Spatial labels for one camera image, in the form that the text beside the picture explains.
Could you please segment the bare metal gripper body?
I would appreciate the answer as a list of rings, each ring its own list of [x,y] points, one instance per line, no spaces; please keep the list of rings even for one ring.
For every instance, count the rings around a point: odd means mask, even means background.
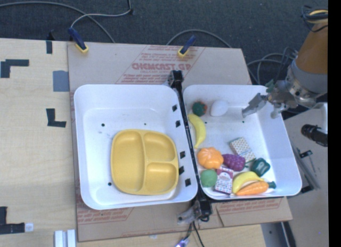
[[[273,105],[296,108],[298,105],[312,108],[320,94],[307,90],[296,81],[278,80],[266,84],[267,100]]]

